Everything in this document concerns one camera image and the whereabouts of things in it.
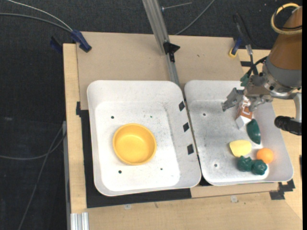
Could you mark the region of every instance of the wooden table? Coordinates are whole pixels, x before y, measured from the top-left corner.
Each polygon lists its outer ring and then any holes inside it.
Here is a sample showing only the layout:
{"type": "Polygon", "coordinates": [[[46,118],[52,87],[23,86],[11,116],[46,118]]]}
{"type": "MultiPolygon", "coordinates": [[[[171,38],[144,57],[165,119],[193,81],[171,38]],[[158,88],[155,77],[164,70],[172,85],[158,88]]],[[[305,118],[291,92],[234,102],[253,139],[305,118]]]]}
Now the wooden table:
{"type": "MultiPolygon", "coordinates": [[[[126,68],[126,73],[140,69],[140,66],[136,66],[132,61],[133,58],[138,59],[137,64],[142,62],[149,62],[148,65],[162,64],[162,68],[158,69],[162,71],[160,74],[155,72],[155,68],[149,66],[151,72],[147,71],[148,74],[144,75],[139,70],[136,73],[138,77],[133,75],[134,80],[137,80],[135,78],[168,80],[168,75],[165,58],[159,54],[153,35],[84,33],[84,36],[93,46],[93,53],[86,60],[84,60],[85,53],[81,52],[76,45],[65,44],[63,47],[68,129],[66,165],[69,169],[69,213],[88,212],[90,230],[302,229],[302,179],[299,165],[302,140],[301,137],[283,131],[283,138],[295,171],[293,181],[296,186],[293,192],[285,194],[285,200],[271,200],[269,192],[278,190],[278,184],[269,183],[219,187],[196,186],[191,189],[191,199],[132,204],[130,209],[124,206],[87,208],[81,119],[76,115],[76,103],[86,98],[84,93],[86,83],[90,83],[95,78],[101,79],[99,74],[104,74],[103,79],[129,79],[129,75],[118,72],[114,68],[124,62],[127,66],[131,65],[130,68],[126,68]],[[119,42],[122,43],[120,50],[116,48],[119,42]],[[107,74],[97,68],[100,66],[101,59],[104,59],[103,67],[111,69],[107,74]],[[89,65],[88,71],[84,70],[84,66],[80,69],[82,64],[89,65]],[[231,196],[236,196],[237,202],[232,202],[231,196]]],[[[238,80],[243,75],[240,60],[249,61],[245,50],[239,50],[239,58],[232,60],[228,58],[227,53],[233,44],[232,39],[170,36],[170,40],[182,46],[175,54],[182,87],[189,78],[238,80]],[[186,65],[191,63],[195,70],[201,69],[201,72],[195,75],[195,73],[189,73],[191,71],[185,71],[186,65]],[[223,66],[226,65],[231,65],[232,68],[225,71],[223,66]]],[[[255,50],[254,60],[257,61],[268,53],[267,50],[255,50]]],[[[82,101],[81,106],[86,109],[87,103],[82,101]]],[[[274,100],[273,107],[276,115],[295,115],[294,103],[291,101],[274,100]]]]}

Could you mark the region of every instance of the black floor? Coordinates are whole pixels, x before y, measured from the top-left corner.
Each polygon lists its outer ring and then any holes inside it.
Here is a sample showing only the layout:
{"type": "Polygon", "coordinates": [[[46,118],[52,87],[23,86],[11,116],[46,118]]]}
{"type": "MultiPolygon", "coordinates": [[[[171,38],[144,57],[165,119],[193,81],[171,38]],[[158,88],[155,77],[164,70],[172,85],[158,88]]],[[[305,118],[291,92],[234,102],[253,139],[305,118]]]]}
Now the black floor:
{"type": "MultiPolygon", "coordinates": [[[[152,33],[141,0],[14,0],[59,17],[81,31],[152,33]]],[[[159,0],[169,34],[188,25],[211,0],[159,0]]],[[[256,48],[271,48],[277,34],[270,18],[279,6],[302,0],[216,0],[183,35],[226,36],[238,32],[239,12],[256,48]]],[[[0,13],[23,13],[53,20],[37,11],[0,0],[0,13]]],[[[47,152],[65,119],[62,55],[49,41],[71,42],[52,25],[0,15],[0,156],[33,157],[47,152]]],[[[62,146],[49,155],[21,229],[65,229],[62,146]]],[[[0,158],[0,230],[16,230],[37,182],[44,158],[0,158]]]]}

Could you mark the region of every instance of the yellow cable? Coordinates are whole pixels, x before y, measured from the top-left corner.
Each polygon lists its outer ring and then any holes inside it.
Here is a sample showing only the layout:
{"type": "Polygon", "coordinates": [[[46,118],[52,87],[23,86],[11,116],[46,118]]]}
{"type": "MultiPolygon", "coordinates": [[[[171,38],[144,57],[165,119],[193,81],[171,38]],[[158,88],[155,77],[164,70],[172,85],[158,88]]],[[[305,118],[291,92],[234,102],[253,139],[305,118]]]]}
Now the yellow cable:
{"type": "Polygon", "coordinates": [[[293,34],[297,34],[297,33],[301,33],[303,31],[303,29],[298,29],[298,30],[293,30],[293,31],[286,31],[286,30],[281,30],[279,28],[277,28],[275,26],[274,23],[274,17],[283,9],[288,8],[288,7],[295,7],[298,8],[299,6],[296,3],[287,3],[284,4],[283,6],[279,7],[276,11],[276,13],[274,13],[271,17],[271,27],[273,28],[273,30],[279,34],[286,34],[286,35],[293,35],[293,34]]]}

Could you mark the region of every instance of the orange fruit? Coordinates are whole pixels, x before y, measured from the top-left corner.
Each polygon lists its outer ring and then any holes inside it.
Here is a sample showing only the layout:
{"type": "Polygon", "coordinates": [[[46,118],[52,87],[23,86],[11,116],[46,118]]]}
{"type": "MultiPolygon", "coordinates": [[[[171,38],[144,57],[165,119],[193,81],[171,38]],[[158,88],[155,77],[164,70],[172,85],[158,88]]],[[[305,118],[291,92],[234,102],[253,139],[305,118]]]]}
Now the orange fruit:
{"type": "Polygon", "coordinates": [[[257,159],[261,159],[264,163],[271,163],[274,159],[274,153],[269,148],[261,148],[257,152],[257,159]]]}

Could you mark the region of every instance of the white tray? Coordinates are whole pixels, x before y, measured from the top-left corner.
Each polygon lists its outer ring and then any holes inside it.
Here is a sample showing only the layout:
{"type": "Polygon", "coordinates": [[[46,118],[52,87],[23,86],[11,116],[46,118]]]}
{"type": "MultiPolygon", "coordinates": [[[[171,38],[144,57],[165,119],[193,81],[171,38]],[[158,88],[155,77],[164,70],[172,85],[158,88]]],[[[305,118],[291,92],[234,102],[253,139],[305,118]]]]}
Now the white tray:
{"type": "Polygon", "coordinates": [[[275,113],[271,103],[258,106],[254,117],[261,132],[261,144],[248,137],[246,128],[238,129],[236,108],[222,111],[222,103],[231,90],[240,87],[238,81],[192,80],[185,86],[185,95],[192,130],[204,178],[213,185],[282,182],[293,177],[293,167],[280,129],[274,125],[275,113]],[[259,148],[268,147],[274,152],[274,161],[264,175],[241,172],[236,168],[237,158],[232,155],[229,142],[249,140],[256,158],[259,148]]]}
{"type": "Polygon", "coordinates": [[[199,183],[201,170],[191,129],[183,128],[189,120],[186,108],[180,110],[183,96],[177,85],[169,81],[98,80],[89,85],[87,96],[94,183],[100,193],[118,196],[190,188],[199,183]],[[128,123],[149,128],[156,138],[156,154],[144,165],[126,165],[113,151],[115,131],[128,123]]]}

